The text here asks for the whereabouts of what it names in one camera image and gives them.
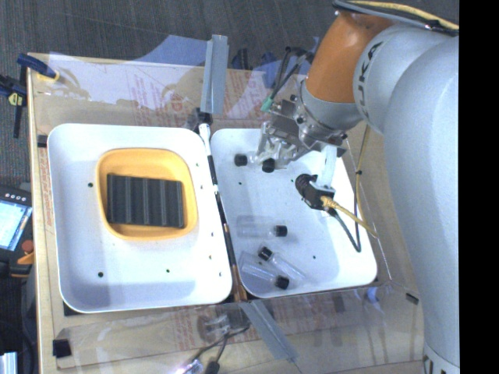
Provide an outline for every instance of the black cable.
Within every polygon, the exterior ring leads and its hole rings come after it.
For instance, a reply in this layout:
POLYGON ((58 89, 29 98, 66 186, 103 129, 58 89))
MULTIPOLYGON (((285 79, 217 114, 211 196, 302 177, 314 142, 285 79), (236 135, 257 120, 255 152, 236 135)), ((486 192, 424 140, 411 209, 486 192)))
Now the black cable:
MULTIPOLYGON (((9 323, 7 321, 0 320, 0 324, 2 324, 3 326, 6 326, 7 328, 9 328, 13 332, 15 332, 17 334, 17 336, 20 337, 21 341, 23 343, 27 344, 27 350, 28 350, 28 352, 30 354, 30 369, 29 369, 28 372, 34 373, 34 359, 35 359, 35 354, 34 354, 33 345, 31 344, 31 339, 23 331, 19 330, 13 324, 11 324, 11 323, 9 323)), ((22 355, 23 353, 24 353, 24 348, 19 353, 19 356, 22 355)))
POLYGON ((292 76, 292 74, 298 69, 298 67, 303 64, 303 61, 305 60, 311 60, 313 58, 313 53, 309 51, 305 51, 302 48, 286 48, 285 56, 282 59, 281 62, 281 67, 279 68, 279 74, 276 78, 276 81, 274 82, 274 89, 272 90, 271 93, 271 99, 274 99, 275 95, 279 92, 279 90, 286 84, 286 82, 289 80, 289 78, 292 76), (296 55, 296 64, 291 68, 291 70, 286 74, 284 79, 282 79, 282 75, 284 73, 285 68, 288 66, 288 62, 290 57, 290 53, 293 53, 296 55))
POLYGON ((239 335, 241 333, 244 333, 245 331, 247 331, 248 329, 250 328, 250 326, 246 326, 244 328, 242 328, 241 330, 239 331, 236 331, 234 333, 227 333, 225 334, 223 337, 221 337, 219 340, 216 340, 213 344, 210 344, 208 346, 205 346, 204 348, 201 348, 194 356, 193 358, 191 358, 191 361, 193 360, 196 360, 197 358, 199 358, 204 352, 206 351, 209 351, 211 348, 214 348, 216 347, 217 345, 219 345, 220 343, 222 342, 227 342, 226 340, 228 340, 229 338, 232 338, 232 337, 235 337, 236 335, 239 335))
POLYGON ((343 11, 359 12, 361 14, 379 16, 395 22, 408 23, 423 29, 436 30, 453 36, 459 34, 459 27, 454 23, 407 5, 334 0, 333 7, 343 11))
POLYGON ((224 342, 220 346, 220 350, 218 351, 217 357, 215 361, 218 362, 220 360, 221 354, 224 353, 225 345, 227 345, 228 337, 225 337, 224 342))
MULTIPOLYGON (((353 188, 353 214, 359 217, 357 214, 357 189, 356 187, 353 188)), ((360 232, 359 232, 359 223, 357 221, 354 221, 354 224, 356 226, 356 238, 357 238, 357 243, 360 246, 360 232)))
POLYGON ((218 374, 219 370, 220 370, 220 364, 215 360, 212 360, 211 362, 208 363, 208 366, 206 367, 206 371, 204 372, 204 374, 218 374))
POLYGON ((340 215, 338 214, 338 212, 335 210, 335 209, 329 209, 327 211, 332 217, 336 218, 336 220, 338 221, 338 223, 342 226, 343 230, 345 231, 345 233, 348 235, 349 237, 349 240, 350 242, 352 243, 353 245, 353 248, 357 251, 357 252, 360 252, 362 250, 362 247, 360 245, 360 238, 357 238, 357 242, 356 240, 353 239, 352 237, 352 233, 350 232, 350 230, 346 227, 346 224, 345 222, 340 218, 340 215))

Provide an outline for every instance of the yellow foam insert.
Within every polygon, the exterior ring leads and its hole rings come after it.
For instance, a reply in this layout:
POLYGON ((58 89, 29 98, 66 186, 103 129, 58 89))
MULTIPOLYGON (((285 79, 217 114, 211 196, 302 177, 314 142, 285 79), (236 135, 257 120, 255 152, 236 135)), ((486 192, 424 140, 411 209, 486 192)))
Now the yellow foam insert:
POLYGON ((193 180, 186 162, 170 150, 154 148, 124 148, 109 150, 97 162, 97 192, 100 196, 100 213, 106 228, 117 237, 130 241, 155 241, 186 235, 197 223, 197 204, 193 180), (157 178, 182 182, 184 228, 141 226, 138 224, 109 223, 106 218, 108 205, 108 175, 157 178))

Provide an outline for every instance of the wire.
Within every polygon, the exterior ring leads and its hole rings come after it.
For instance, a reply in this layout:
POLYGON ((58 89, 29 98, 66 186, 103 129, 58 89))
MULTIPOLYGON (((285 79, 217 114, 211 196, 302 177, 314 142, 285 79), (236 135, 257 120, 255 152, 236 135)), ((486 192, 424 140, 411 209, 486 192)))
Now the wire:
POLYGON ((284 53, 284 58, 281 61, 281 64, 279 65, 279 74, 276 76, 275 81, 274 81, 274 88, 279 85, 279 83, 282 81, 282 76, 284 75, 284 70, 288 66, 288 60, 289 60, 289 53, 291 52, 291 48, 287 47, 286 52, 284 53))
POLYGON ((345 215, 347 215, 348 217, 350 217, 353 221, 357 222, 363 228, 365 228, 374 237, 377 237, 376 232, 366 222, 364 222, 362 219, 360 219, 359 217, 357 217, 356 215, 354 215, 348 209, 345 209, 339 203, 337 203, 336 201, 334 201, 331 197, 322 196, 320 198, 320 200, 322 201, 324 207, 333 208, 333 209, 336 209, 336 210, 339 210, 339 211, 343 212, 345 215))
POLYGON ((218 362, 220 360, 221 354, 224 353, 225 345, 227 345, 228 337, 225 337, 224 342, 220 346, 220 350, 218 351, 217 357, 215 361, 218 362))
POLYGON ((362 204, 360 202, 360 175, 362 174, 362 164, 364 161, 364 156, 366 154, 366 145, 367 145, 367 140, 369 139, 370 136, 370 130, 371 130, 370 126, 366 125, 366 130, 364 131, 364 137, 362 139, 362 145, 360 147, 359 161, 357 162, 357 170, 356 170, 356 190, 355 190, 354 206, 359 208, 360 217, 362 218, 363 221, 366 220, 366 217, 364 216, 362 204))
POLYGON ((229 338, 232 338, 232 337, 235 337, 236 335, 239 335, 241 333, 244 333, 245 331, 247 331, 248 329, 250 328, 250 326, 246 326, 244 328, 242 328, 241 330, 239 331, 236 331, 234 333, 226 333, 224 334, 222 337, 220 337, 218 340, 216 340, 213 344, 210 344, 210 345, 207 345, 205 346, 204 348, 201 348, 192 358, 191 358, 191 362, 196 360, 196 359, 199 359, 199 357, 206 351, 209 351, 211 348, 214 348, 216 347, 217 345, 219 344, 223 344, 222 347, 221 347, 221 350, 218 352, 218 359, 220 358, 222 352, 224 351, 225 349, 225 345, 227 344, 227 341, 229 338))
POLYGON ((289 78, 292 76, 292 74, 298 69, 298 67, 300 67, 301 64, 303 64, 303 62, 310 57, 313 57, 313 53, 307 52, 307 51, 298 56, 298 58, 296 59, 296 63, 289 70, 289 72, 286 74, 284 79, 280 83, 276 84, 276 87, 274 88, 274 90, 272 91, 272 94, 271 94, 272 100, 274 99, 275 95, 279 92, 279 90, 286 84, 286 82, 289 80, 289 78))
POLYGON ((356 228, 356 235, 357 235, 357 242, 356 240, 353 239, 352 237, 352 233, 350 232, 349 228, 346 227, 346 224, 345 222, 342 220, 342 218, 340 217, 340 215, 338 215, 338 212, 336 212, 336 210, 332 210, 332 211, 329 211, 329 214, 331 216, 333 216, 337 221, 338 223, 343 227, 343 230, 345 230, 345 233, 348 235, 349 237, 349 240, 350 242, 352 243, 353 245, 353 248, 357 251, 357 252, 360 252, 361 251, 361 246, 360 246, 360 237, 359 237, 359 232, 357 231, 357 228, 356 228))
POLYGON ((369 5, 372 7, 381 7, 383 9, 393 9, 395 11, 407 12, 408 14, 412 14, 414 16, 418 16, 419 18, 427 19, 430 21, 438 21, 440 25, 452 30, 459 30, 459 25, 452 23, 451 21, 447 21, 446 19, 440 18, 439 16, 435 16, 421 9, 416 9, 411 7, 410 5, 391 3, 391 2, 371 2, 367 0, 349 0, 349 2, 354 4, 361 5, 369 5))

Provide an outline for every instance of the gray carpet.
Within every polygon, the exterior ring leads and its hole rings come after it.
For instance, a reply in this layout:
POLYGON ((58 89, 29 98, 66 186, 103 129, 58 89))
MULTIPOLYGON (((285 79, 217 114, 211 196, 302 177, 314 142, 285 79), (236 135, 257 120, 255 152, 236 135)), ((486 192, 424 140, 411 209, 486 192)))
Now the gray carpet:
MULTIPOLYGON (((248 49, 258 66, 265 52, 311 48, 334 20, 333 0, 0 0, 0 74, 17 77, 21 52, 133 59, 168 35, 208 40, 228 36, 229 58, 248 49)), ((376 0, 412 5, 459 22, 459 0, 376 0)), ((0 184, 30 180, 27 118, 13 139, 14 109, 0 101, 0 184)), ((0 280, 0 319, 19 325, 19 281, 0 280)))

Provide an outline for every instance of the black clamp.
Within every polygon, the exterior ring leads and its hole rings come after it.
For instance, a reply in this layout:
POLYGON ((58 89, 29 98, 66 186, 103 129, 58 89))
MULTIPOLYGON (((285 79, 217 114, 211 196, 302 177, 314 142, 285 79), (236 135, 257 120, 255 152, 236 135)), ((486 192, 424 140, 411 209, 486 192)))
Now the black clamp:
POLYGON ((16 107, 16 116, 14 118, 14 139, 19 138, 19 129, 21 127, 21 118, 23 108, 27 105, 26 73, 30 68, 43 76, 56 79, 58 73, 50 69, 44 62, 26 54, 19 54, 17 63, 21 66, 19 79, 10 76, 0 75, 0 94, 7 97, 9 103, 16 107))

